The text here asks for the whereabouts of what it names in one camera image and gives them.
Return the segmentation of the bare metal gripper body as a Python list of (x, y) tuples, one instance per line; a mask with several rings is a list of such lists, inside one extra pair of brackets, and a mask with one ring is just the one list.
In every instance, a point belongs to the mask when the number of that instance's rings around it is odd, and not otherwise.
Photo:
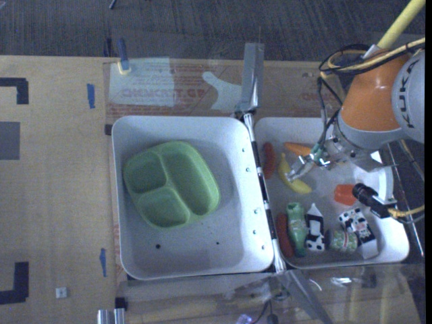
[(313, 167), (331, 169), (337, 163), (351, 161), (358, 150), (342, 138), (332, 137), (316, 143), (309, 152), (298, 156), (293, 164), (293, 174), (306, 174)]

